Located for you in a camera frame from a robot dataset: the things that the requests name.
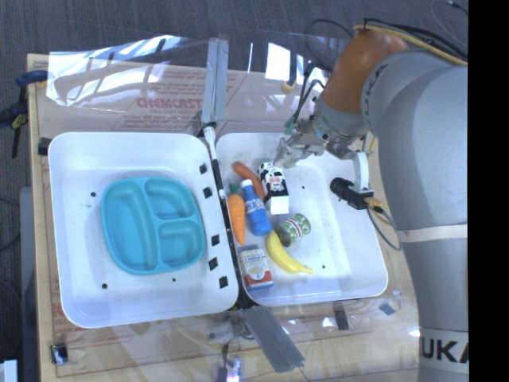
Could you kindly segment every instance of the black hole in bin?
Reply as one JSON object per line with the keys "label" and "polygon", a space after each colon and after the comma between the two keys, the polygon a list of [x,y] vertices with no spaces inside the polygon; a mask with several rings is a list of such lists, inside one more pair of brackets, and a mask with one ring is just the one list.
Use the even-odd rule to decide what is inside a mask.
{"label": "black hole in bin", "polygon": [[220,278],[220,289],[228,285],[228,277],[223,276]]}
{"label": "black hole in bin", "polygon": [[213,271],[214,269],[216,269],[218,263],[217,263],[217,258],[214,258],[214,259],[211,259],[208,261],[208,268]]}
{"label": "black hole in bin", "polygon": [[212,190],[210,188],[205,188],[204,189],[204,195],[205,195],[205,198],[209,198],[211,195],[212,195]]}

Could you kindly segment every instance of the gray carpet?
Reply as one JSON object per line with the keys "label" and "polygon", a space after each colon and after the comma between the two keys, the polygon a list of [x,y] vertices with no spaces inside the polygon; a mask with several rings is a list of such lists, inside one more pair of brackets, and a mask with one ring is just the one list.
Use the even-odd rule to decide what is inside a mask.
{"label": "gray carpet", "polygon": [[[227,35],[239,46],[254,30],[304,33],[324,18],[352,29],[378,18],[429,30],[462,47],[468,42],[468,0],[0,0],[0,109],[17,101],[15,78],[27,53],[97,49],[126,42],[131,35],[171,33],[208,39]],[[345,36],[332,24],[316,24],[314,35]],[[233,67],[245,67],[242,49],[231,50]],[[22,359],[19,211],[20,189],[30,185],[28,132],[21,129],[18,156],[11,158],[14,132],[0,129],[0,362]]]}

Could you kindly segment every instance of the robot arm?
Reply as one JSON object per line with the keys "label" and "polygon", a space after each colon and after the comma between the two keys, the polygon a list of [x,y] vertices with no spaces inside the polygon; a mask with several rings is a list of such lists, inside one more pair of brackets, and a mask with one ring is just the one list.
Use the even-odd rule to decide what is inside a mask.
{"label": "robot arm", "polygon": [[345,159],[368,131],[379,140],[383,188],[417,298],[420,382],[464,382],[469,374],[467,90],[467,66],[360,31],[314,117],[280,143],[275,160],[289,168],[320,146]]}

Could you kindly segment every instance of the blue bottle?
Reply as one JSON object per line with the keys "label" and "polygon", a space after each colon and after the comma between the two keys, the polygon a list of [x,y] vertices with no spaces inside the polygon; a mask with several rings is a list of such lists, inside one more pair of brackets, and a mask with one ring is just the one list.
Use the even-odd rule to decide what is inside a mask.
{"label": "blue bottle", "polygon": [[243,189],[243,198],[246,203],[246,215],[251,224],[251,231],[256,236],[267,235],[272,230],[272,224],[267,217],[263,201],[253,189],[253,181],[243,180],[240,183]]}

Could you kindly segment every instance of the plastic sheet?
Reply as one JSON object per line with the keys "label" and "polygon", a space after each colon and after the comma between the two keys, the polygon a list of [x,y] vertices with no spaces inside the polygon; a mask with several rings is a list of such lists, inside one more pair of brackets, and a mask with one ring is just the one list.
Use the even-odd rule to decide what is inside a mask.
{"label": "plastic sheet", "polygon": [[[210,99],[212,109],[217,104],[206,92],[210,41],[96,25],[76,29],[81,36],[99,34],[103,44],[90,49],[85,38],[70,37],[29,64],[49,71],[48,83],[36,88],[41,139],[67,131],[200,133],[204,102]],[[219,138],[232,132],[283,132],[305,94],[306,77],[311,88],[301,116],[311,115],[328,70],[348,42],[267,31],[217,40],[227,42],[228,52],[224,109],[216,120]],[[213,73],[221,78],[218,69]],[[356,143],[354,149],[361,146]],[[235,306],[205,316],[77,327],[61,307],[45,156],[42,177],[53,334],[55,345],[65,347],[67,354],[55,365],[59,377],[122,369],[149,380],[162,380],[169,372],[174,380],[217,380],[225,372],[235,380],[240,367],[240,380],[307,381],[417,368],[419,334],[411,281],[402,253],[383,244],[389,282],[381,295],[270,308],[304,358],[286,372],[274,369]]]}

